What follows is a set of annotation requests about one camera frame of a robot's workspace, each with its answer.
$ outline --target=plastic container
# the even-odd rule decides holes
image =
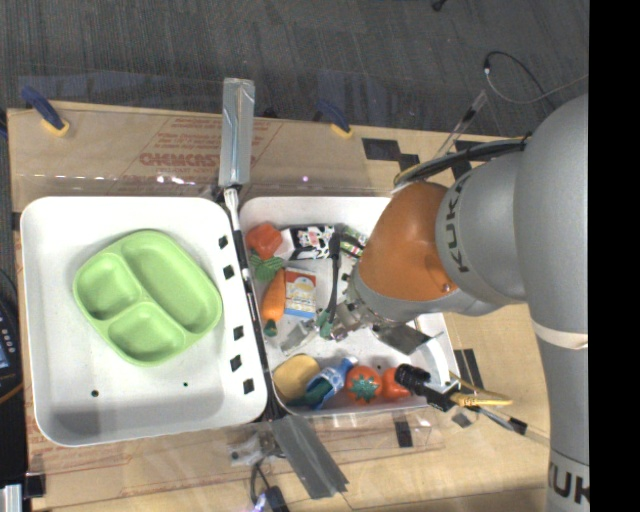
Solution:
[[[155,230],[127,235],[91,257],[76,274],[73,295],[116,353],[143,366],[188,349],[222,317],[209,276]]]
[[[240,224],[243,232],[264,222],[271,223],[277,229],[301,225],[346,224],[360,233],[369,235],[389,203],[386,197],[328,197],[328,196],[291,196],[291,197],[258,197],[247,201],[240,210]],[[332,262],[329,259],[288,262],[292,266],[307,269],[317,276],[316,302],[319,308],[325,308],[329,301],[332,283]],[[347,281],[342,279],[349,275],[355,260],[341,256],[340,279],[338,280],[338,298],[342,297]],[[258,300],[264,292],[264,284],[254,280]],[[428,358],[421,350],[407,356],[393,347],[383,343],[369,329],[352,332],[346,339],[335,342],[315,336],[311,341],[285,355],[281,350],[287,335],[304,320],[293,315],[285,315],[278,322],[278,335],[265,339],[265,351],[271,369],[277,368],[289,357],[304,353],[313,357],[321,368],[335,367],[346,356],[353,356],[358,363],[370,366],[382,375],[385,369],[395,368],[407,363],[417,367],[427,366]],[[440,313],[419,317],[420,330],[436,337],[452,371],[457,372],[451,340],[447,331],[444,316]],[[346,393],[337,393],[323,404],[321,409],[309,407],[287,407],[292,414],[301,416],[338,417],[351,414],[383,413],[400,410],[420,409],[427,407],[426,400],[420,396],[392,400],[379,397],[371,404],[354,403]]]

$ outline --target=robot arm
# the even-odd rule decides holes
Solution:
[[[360,311],[390,324],[526,302],[550,402],[547,510],[589,510],[588,96],[555,111],[525,149],[450,189],[392,197],[352,275]]]

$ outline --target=green plate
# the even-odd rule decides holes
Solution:
[[[89,259],[73,295],[106,342],[142,366],[186,350],[222,316],[210,277],[173,238],[154,230],[127,235]]]

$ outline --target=carrot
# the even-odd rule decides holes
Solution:
[[[276,322],[284,315],[285,295],[284,268],[281,268],[276,272],[262,297],[261,313],[262,319],[266,320],[264,333],[267,336],[278,334]]]

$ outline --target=tomato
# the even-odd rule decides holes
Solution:
[[[244,241],[249,249],[258,253],[265,261],[273,257],[276,249],[282,243],[282,234],[268,222],[251,228],[245,235]]]
[[[391,400],[411,396],[411,391],[398,384],[395,376],[395,368],[387,368],[382,374],[382,396]]]
[[[358,404],[368,404],[382,394],[382,378],[373,368],[354,366],[347,373],[345,389]]]

